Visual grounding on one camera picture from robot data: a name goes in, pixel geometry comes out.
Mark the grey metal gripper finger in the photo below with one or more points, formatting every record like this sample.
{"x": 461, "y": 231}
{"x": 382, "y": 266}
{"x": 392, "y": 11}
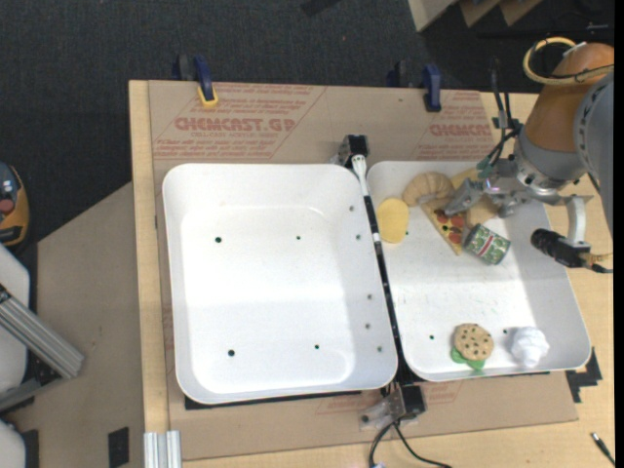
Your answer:
{"x": 508, "y": 207}
{"x": 464, "y": 198}

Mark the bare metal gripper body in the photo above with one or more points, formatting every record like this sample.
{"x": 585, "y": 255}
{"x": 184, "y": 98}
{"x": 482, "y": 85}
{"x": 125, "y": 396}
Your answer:
{"x": 512, "y": 183}

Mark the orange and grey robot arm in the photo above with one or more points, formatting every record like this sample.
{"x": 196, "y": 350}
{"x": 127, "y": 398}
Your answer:
{"x": 556, "y": 120}

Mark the pizza slice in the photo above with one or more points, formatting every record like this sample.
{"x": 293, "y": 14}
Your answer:
{"x": 451, "y": 229}

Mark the tan croissant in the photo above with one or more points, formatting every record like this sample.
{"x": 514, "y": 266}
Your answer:
{"x": 428, "y": 185}

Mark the green and white can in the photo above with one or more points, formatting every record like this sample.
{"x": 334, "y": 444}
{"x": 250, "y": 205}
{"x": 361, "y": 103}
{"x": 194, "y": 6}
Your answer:
{"x": 487, "y": 245}

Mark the white plastic tray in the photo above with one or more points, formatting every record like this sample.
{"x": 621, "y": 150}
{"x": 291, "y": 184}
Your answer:
{"x": 273, "y": 285}
{"x": 463, "y": 295}

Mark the thin black and white rod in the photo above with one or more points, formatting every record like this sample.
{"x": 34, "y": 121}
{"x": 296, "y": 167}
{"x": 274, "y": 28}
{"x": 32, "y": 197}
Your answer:
{"x": 381, "y": 261}

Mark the brown chocolate chip cookie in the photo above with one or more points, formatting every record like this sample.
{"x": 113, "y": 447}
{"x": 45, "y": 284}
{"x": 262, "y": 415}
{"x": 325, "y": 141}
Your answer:
{"x": 473, "y": 340}

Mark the white crumpled lump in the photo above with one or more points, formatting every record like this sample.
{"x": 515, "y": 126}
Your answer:
{"x": 529, "y": 346}

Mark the green lettuce piece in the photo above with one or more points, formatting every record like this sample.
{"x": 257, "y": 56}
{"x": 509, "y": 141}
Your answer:
{"x": 463, "y": 360}

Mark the brown cardboard board red print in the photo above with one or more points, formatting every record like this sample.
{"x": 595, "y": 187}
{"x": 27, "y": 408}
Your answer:
{"x": 302, "y": 115}

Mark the black cylinder on white bracket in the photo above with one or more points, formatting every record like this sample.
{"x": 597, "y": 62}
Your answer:
{"x": 556, "y": 245}

